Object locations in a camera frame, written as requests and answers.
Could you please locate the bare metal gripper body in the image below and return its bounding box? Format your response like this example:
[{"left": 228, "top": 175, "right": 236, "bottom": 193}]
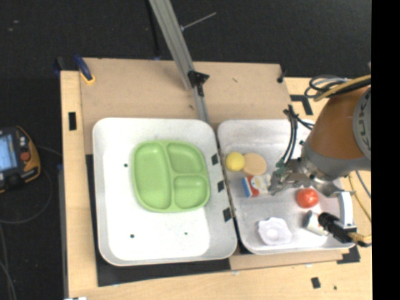
[{"left": 282, "top": 160, "right": 344, "bottom": 198}]

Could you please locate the red tomato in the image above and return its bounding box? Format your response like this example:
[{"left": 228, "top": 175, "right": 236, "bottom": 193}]
[{"left": 296, "top": 187, "right": 320, "bottom": 209}]

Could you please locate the white plastic tray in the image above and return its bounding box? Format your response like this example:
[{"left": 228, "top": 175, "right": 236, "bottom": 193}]
[
  {"left": 92, "top": 117, "right": 238, "bottom": 267},
  {"left": 216, "top": 119, "right": 358, "bottom": 256}
]

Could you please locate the red white blue carton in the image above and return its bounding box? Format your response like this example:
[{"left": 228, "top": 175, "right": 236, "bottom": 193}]
[{"left": 241, "top": 173, "right": 273, "bottom": 199}]

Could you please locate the tan round biscuit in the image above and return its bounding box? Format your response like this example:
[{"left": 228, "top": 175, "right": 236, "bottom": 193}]
[{"left": 242, "top": 152, "right": 268, "bottom": 178}]

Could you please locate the white bottle with grey cap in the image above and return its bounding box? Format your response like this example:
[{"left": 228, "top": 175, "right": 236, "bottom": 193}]
[{"left": 301, "top": 210, "right": 326, "bottom": 237}]

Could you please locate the yellow ball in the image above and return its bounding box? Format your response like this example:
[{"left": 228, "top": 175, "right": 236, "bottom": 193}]
[{"left": 225, "top": 151, "right": 246, "bottom": 173}]

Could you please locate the green divided plate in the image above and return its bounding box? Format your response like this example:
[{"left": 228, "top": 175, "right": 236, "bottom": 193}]
[{"left": 131, "top": 140, "right": 211, "bottom": 213}]

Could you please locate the brown flat board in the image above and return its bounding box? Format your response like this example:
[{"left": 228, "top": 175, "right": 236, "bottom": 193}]
[{"left": 79, "top": 57, "right": 353, "bottom": 271}]

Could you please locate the black cylinder on white bracket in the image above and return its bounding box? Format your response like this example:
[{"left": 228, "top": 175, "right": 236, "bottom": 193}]
[{"left": 317, "top": 191, "right": 358, "bottom": 244}]

